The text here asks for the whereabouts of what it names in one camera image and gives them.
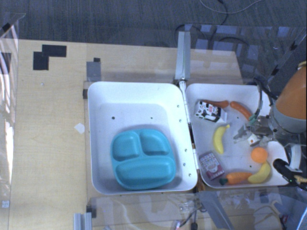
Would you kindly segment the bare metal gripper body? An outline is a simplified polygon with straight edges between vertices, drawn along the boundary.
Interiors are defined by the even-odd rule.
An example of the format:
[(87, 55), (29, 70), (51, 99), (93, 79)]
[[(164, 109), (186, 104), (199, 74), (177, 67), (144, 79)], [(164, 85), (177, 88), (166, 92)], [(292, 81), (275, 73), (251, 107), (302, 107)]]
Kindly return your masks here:
[(249, 121), (249, 129), (252, 134), (256, 135), (261, 140), (272, 141), (274, 137), (273, 131), (269, 126), (270, 121), (271, 118), (269, 115), (260, 115), (257, 118), (254, 117)]

